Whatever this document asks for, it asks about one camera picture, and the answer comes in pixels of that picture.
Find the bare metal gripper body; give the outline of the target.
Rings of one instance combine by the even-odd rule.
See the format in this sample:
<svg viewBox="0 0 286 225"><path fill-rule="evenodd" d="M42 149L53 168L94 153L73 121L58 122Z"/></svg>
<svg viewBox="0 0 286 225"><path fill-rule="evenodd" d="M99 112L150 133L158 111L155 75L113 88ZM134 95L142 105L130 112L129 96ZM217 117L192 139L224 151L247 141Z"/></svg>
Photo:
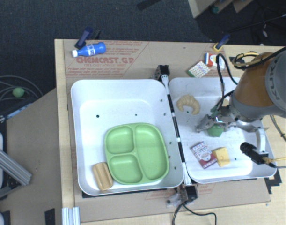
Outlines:
<svg viewBox="0 0 286 225"><path fill-rule="evenodd" d="M231 106L222 106L217 115L214 118L216 123L231 123L231 126L236 126L238 120L240 119L240 114L236 109L233 109Z"/></svg>

